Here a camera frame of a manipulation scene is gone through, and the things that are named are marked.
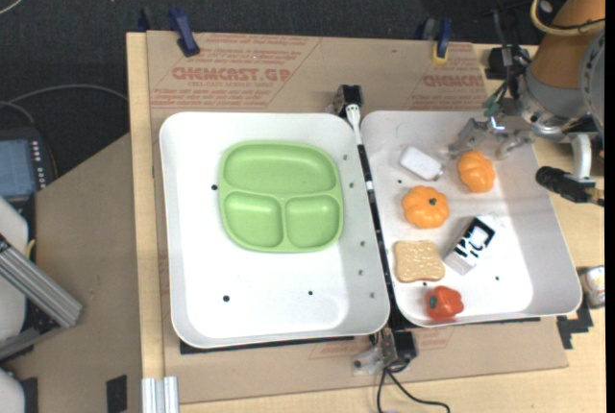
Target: orange pumpkin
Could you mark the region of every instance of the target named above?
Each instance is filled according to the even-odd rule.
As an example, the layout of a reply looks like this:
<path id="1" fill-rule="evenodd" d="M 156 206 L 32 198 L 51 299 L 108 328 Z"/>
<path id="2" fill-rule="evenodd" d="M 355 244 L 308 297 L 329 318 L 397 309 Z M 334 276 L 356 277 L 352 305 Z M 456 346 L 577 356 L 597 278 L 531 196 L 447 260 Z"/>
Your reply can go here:
<path id="1" fill-rule="evenodd" d="M 414 186 L 404 196 L 402 206 L 407 221 L 419 229 L 440 227 L 449 218 L 446 196 L 429 186 Z"/>
<path id="2" fill-rule="evenodd" d="M 457 163 L 457 171 L 461 181 L 474 193 L 490 191 L 496 179 L 493 162 L 477 150 L 461 155 Z"/>

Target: black connector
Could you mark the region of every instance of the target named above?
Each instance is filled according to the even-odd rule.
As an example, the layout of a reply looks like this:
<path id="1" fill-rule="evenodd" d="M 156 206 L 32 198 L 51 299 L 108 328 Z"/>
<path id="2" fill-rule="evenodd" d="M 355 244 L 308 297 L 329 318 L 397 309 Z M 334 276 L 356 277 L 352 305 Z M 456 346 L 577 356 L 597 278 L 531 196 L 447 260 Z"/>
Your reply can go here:
<path id="1" fill-rule="evenodd" d="M 411 331 L 395 330 L 393 331 L 393 340 L 395 341 L 395 350 L 398 358 L 407 360 L 409 363 L 419 354 L 416 349 L 416 342 Z"/>
<path id="2" fill-rule="evenodd" d="M 489 67 L 485 75 L 490 80 L 505 80 L 506 68 L 512 76 L 521 73 L 529 64 L 529 52 L 519 46 L 492 48 L 489 52 Z"/>
<path id="3" fill-rule="evenodd" d="M 570 173 L 555 167 L 541 167 L 536 172 L 536 182 L 553 193 L 574 203 L 590 203 L 590 189 L 596 186 L 592 180 L 581 181 L 570 177 Z"/>
<path id="4" fill-rule="evenodd" d="M 346 118 L 346 106 L 356 104 L 363 105 L 363 93 L 361 85 L 340 85 L 333 97 L 333 112 L 341 118 Z"/>

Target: bread slice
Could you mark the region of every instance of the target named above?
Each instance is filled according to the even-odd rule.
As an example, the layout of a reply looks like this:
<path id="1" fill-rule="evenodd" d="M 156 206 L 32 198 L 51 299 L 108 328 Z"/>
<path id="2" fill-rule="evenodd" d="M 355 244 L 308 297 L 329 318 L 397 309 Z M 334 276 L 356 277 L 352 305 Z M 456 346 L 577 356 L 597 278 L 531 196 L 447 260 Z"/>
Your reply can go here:
<path id="1" fill-rule="evenodd" d="M 432 241 L 399 241 L 395 243 L 394 252 L 395 276 L 399 281 L 411 283 L 444 278 L 444 263 Z"/>

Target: white tray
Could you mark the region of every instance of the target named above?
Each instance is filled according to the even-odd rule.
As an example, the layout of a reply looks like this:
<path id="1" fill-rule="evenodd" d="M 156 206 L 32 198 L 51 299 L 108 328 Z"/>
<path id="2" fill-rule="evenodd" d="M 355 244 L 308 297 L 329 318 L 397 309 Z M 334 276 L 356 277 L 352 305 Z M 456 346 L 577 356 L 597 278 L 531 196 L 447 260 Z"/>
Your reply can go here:
<path id="1" fill-rule="evenodd" d="M 521 319 L 566 314 L 581 300 L 578 276 L 554 214 L 549 193 L 535 181 L 538 170 L 533 149 L 513 151 L 509 158 L 494 160 L 497 177 L 493 189 L 472 194 L 461 182 L 448 145 L 470 117 L 479 112 L 389 112 L 368 114 L 361 125 L 363 141 L 374 179 L 397 306 L 415 325 L 442 326 L 425 310 L 425 293 L 438 284 L 459 291 L 465 309 L 454 324 Z M 403 150 L 412 145 L 445 164 L 436 182 L 423 181 L 399 163 Z M 488 138 L 478 147 L 494 158 L 496 142 Z M 417 184 L 445 193 L 451 215 L 438 229 L 422 230 L 404 218 L 402 199 Z M 496 235 L 478 266 L 465 276 L 446 267 L 436 282 L 402 283 L 395 276 L 394 244 L 399 240 L 429 239 L 442 257 L 474 216 L 493 217 Z"/>
<path id="2" fill-rule="evenodd" d="M 343 230 L 332 246 L 271 254 L 226 234 L 218 165 L 249 140 L 304 142 L 334 160 Z M 180 112 L 160 130 L 172 322 L 197 348 L 376 332 L 389 300 L 350 126 L 331 114 Z"/>

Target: divided plate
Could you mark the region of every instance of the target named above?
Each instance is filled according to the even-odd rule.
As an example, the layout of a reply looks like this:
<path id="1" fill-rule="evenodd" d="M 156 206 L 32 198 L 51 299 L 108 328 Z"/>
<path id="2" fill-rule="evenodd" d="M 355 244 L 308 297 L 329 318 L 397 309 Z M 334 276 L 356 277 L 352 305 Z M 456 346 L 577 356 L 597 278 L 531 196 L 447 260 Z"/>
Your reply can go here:
<path id="1" fill-rule="evenodd" d="M 224 227 L 239 246 L 299 253 L 329 247 L 342 231 L 337 167 L 323 150 L 287 141 L 234 145 L 219 178 Z"/>

